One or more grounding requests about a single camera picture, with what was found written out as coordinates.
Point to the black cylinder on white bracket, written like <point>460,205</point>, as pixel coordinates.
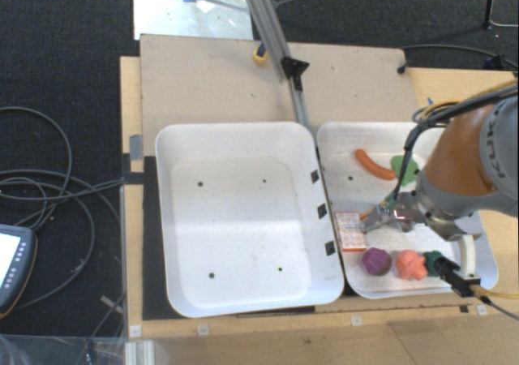
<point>454,272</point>

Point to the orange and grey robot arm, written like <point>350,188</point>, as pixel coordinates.
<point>462,152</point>

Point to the light green toy lettuce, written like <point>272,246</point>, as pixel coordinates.
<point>409,170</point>

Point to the orange and white packet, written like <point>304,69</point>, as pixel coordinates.
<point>350,233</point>

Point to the dark green toy vegetable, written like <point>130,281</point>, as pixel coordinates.
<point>430,260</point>

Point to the purple toy grapes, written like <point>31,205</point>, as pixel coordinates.
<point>376,261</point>

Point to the white plastic tray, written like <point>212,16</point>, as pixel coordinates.
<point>357,193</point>
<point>243,233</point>

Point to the orange toy sausage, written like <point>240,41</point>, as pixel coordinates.
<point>371,164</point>

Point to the orange toy carrot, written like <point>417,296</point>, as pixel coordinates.
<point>410,265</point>

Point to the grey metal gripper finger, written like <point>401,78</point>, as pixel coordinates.
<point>382,209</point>
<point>372,223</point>

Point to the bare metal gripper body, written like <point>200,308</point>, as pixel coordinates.
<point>408,213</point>

